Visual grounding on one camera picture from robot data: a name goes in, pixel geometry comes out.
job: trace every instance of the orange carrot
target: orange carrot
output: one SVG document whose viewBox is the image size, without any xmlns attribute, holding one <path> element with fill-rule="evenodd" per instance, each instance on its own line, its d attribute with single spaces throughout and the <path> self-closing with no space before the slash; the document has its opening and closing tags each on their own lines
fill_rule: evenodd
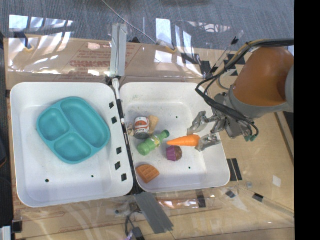
<svg viewBox="0 0 320 240">
<path fill-rule="evenodd" d="M 199 135 L 188 135 L 188 136 L 183 136 L 180 138 L 175 138 L 172 140 L 167 141 L 166 143 L 170 146 L 189 146 L 189 147 L 195 147 L 198 145 L 200 140 Z"/>
</svg>

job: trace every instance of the blue plate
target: blue plate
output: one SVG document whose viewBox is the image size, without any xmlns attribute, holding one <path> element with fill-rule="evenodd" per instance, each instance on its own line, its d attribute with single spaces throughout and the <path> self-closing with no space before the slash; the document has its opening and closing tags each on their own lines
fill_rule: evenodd
<svg viewBox="0 0 320 240">
<path fill-rule="evenodd" d="M 79 97 L 67 97 L 43 111 L 36 128 L 47 146 L 68 164 L 81 163 L 106 146 L 110 129 L 102 117 Z"/>
</svg>

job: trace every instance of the gray carpet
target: gray carpet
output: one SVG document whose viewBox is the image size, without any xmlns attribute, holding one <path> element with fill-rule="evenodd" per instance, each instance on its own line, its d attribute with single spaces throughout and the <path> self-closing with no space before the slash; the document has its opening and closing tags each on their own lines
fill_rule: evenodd
<svg viewBox="0 0 320 240">
<path fill-rule="evenodd" d="M 244 32 L 239 46 L 258 39 L 294 38 L 295 0 L 104 0 L 129 27 L 128 41 L 156 40 L 156 19 L 167 19 L 192 35 L 195 48 L 225 49 L 232 38 Z M 9 16 L 41 17 L 74 21 L 72 37 L 109 40 L 111 26 L 124 21 L 101 0 L 0 0 L 0 29 L 12 38 Z M 218 31 L 204 31 L 189 22 L 212 25 Z M 222 26 L 227 31 L 220 31 Z M 27 34 L 49 35 L 57 30 L 26 30 Z M 0 136 L 8 148 L 8 123 L 3 50 L 0 50 Z M 9 184 L 10 163 L 0 168 L 0 227 L 12 220 Z"/>
</svg>

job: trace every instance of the white plastic tray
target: white plastic tray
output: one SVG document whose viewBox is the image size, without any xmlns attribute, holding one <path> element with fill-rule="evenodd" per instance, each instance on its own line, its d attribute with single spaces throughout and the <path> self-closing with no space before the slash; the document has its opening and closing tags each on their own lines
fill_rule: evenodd
<svg viewBox="0 0 320 240">
<path fill-rule="evenodd" d="M 66 97 L 85 99 L 110 128 L 109 143 L 79 164 L 61 161 L 42 141 L 42 111 Z M 17 193 L 29 207 L 125 196 L 133 176 L 114 91 L 102 83 L 24 82 L 10 93 Z"/>
<path fill-rule="evenodd" d="M 176 162 L 166 158 L 166 141 L 187 135 L 187 129 L 199 112 L 213 115 L 211 108 L 195 91 L 197 84 L 187 82 L 131 82 L 120 89 L 125 122 L 133 123 L 139 116 L 156 116 L 159 123 L 155 133 L 170 132 L 164 144 L 147 156 L 139 154 L 137 146 L 143 140 L 130 136 L 130 148 L 135 167 L 150 164 L 160 175 L 149 183 L 137 176 L 138 183 L 146 192 L 172 192 L 222 187 L 230 180 L 230 170 L 222 143 L 202 152 L 194 147 L 183 146 L 182 159 Z M 213 124 L 197 133 L 209 134 Z"/>
</svg>

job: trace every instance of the tin can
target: tin can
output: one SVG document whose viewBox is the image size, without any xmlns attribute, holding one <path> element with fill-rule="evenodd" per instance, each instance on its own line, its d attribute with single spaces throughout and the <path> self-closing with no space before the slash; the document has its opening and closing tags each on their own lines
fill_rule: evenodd
<svg viewBox="0 0 320 240">
<path fill-rule="evenodd" d="M 134 137 L 139 140 L 145 140 L 150 137 L 149 119 L 145 116 L 139 116 L 134 120 Z"/>
</svg>

